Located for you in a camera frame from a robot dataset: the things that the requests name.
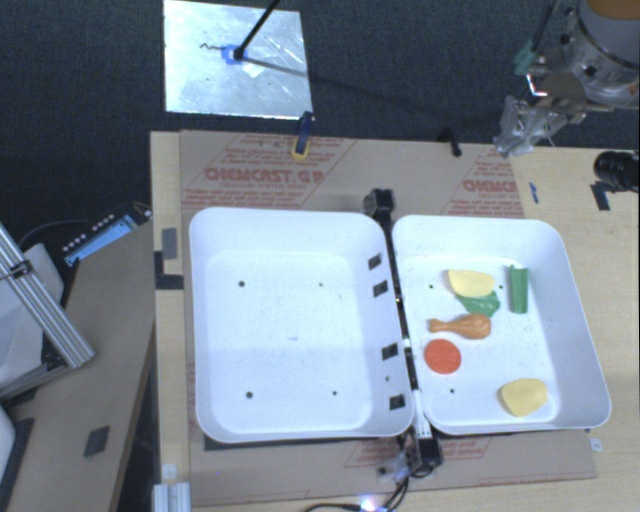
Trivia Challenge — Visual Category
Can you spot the red tomato slice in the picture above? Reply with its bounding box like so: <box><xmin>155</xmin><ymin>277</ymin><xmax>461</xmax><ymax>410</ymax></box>
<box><xmin>423</xmin><ymin>338</ymin><xmax>463</xmax><ymax>375</ymax></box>

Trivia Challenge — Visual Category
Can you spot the black block with thin wires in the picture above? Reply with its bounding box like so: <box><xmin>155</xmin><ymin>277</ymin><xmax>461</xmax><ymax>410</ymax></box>
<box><xmin>378</xmin><ymin>433</ymin><xmax>444</xmax><ymax>482</ymax></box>
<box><xmin>362</xmin><ymin>187</ymin><xmax>397</xmax><ymax>218</ymax></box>

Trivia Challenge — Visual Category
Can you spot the green lettuce leaf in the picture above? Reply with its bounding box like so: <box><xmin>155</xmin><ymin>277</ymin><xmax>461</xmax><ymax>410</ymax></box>
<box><xmin>454</xmin><ymin>290</ymin><xmax>502</xmax><ymax>318</ymax></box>

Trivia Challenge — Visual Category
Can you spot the orange chicken drumstick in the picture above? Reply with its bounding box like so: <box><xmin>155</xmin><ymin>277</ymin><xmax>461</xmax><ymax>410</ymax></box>
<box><xmin>427</xmin><ymin>313</ymin><xmax>493</xmax><ymax>341</ymax></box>

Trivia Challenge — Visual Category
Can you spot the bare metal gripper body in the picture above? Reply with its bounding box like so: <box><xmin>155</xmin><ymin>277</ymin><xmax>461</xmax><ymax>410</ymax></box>
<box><xmin>528</xmin><ymin>43</ymin><xmax>640</xmax><ymax>119</ymax></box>

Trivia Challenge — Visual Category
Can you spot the white plastic tray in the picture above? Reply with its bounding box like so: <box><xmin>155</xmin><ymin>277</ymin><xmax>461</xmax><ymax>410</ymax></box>
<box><xmin>390</xmin><ymin>214</ymin><xmax>613</xmax><ymax>436</ymax></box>
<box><xmin>188</xmin><ymin>205</ymin><xmax>417</xmax><ymax>444</ymax></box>

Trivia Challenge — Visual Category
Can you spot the black cylinder on white bracket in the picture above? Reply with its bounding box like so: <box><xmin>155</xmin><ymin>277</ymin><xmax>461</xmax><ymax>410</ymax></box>
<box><xmin>593</xmin><ymin>148</ymin><xmax>640</xmax><ymax>195</ymax></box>

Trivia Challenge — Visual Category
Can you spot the brown cardboard board red print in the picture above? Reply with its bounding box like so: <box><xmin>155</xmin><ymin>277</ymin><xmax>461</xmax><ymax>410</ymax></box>
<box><xmin>178</xmin><ymin>130</ymin><xmax>599</xmax><ymax>508</ymax></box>

